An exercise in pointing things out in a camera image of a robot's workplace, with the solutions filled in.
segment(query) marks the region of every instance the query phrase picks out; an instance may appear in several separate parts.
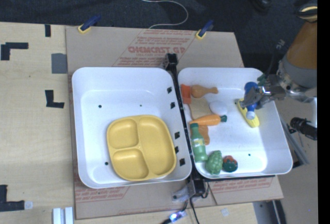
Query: green bottle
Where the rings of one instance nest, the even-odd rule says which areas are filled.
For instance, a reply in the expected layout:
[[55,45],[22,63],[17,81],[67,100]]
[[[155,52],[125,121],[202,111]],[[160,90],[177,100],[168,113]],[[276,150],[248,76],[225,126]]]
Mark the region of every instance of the green bottle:
[[198,124],[190,124],[191,129],[191,146],[192,151],[195,156],[195,162],[204,162],[207,161],[208,156],[206,154],[206,148],[204,143],[204,138],[198,131]]

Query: white egg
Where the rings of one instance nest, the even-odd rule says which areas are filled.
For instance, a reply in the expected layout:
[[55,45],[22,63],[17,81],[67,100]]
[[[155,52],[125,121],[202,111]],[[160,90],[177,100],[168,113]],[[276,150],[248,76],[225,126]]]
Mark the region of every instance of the white egg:
[[219,116],[226,115],[228,112],[228,108],[225,102],[221,100],[213,101],[209,104],[211,112],[217,114]]

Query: green toy vegetable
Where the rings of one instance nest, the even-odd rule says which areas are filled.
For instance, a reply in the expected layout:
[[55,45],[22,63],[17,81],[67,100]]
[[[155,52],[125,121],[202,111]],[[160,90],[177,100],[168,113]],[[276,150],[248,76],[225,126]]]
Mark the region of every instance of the green toy vegetable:
[[238,168],[237,161],[232,156],[225,156],[223,158],[223,170],[226,172],[234,172]]
[[220,174],[222,169],[222,155],[221,151],[214,151],[205,162],[206,170],[212,175]]

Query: white cable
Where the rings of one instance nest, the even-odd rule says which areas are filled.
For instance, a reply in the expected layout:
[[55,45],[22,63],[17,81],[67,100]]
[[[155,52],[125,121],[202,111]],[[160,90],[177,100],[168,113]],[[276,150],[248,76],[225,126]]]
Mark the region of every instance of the white cable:
[[151,28],[153,28],[155,26],[174,26],[174,25],[180,25],[180,24],[185,23],[187,21],[187,19],[188,19],[189,13],[188,13],[187,9],[182,4],[180,4],[178,2],[169,1],[169,0],[162,0],[162,1],[141,0],[141,1],[147,2],[147,3],[165,3],[165,2],[167,2],[167,3],[174,3],[174,4],[177,4],[177,5],[181,6],[185,10],[186,15],[187,15],[186,18],[182,22],[180,22],[180,23],[176,23],[176,24],[155,24],[155,25],[150,26],[149,29],[151,29]]

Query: bottle label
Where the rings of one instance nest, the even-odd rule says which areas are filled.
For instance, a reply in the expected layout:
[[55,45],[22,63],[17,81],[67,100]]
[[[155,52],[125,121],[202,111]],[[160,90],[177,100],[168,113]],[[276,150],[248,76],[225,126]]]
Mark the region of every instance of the bottle label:
[[193,147],[199,147],[199,146],[203,146],[203,145],[204,145],[203,139],[193,139],[192,140]]

